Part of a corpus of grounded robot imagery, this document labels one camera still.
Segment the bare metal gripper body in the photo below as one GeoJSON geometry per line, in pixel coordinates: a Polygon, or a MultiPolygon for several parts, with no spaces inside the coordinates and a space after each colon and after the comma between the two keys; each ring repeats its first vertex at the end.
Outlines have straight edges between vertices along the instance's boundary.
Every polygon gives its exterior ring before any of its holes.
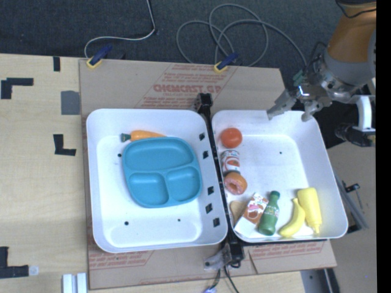
{"type": "Polygon", "coordinates": [[[293,78],[296,93],[301,101],[338,101],[350,103],[353,96],[363,95],[364,85],[352,85],[336,78],[329,70],[300,70],[293,78]]]}

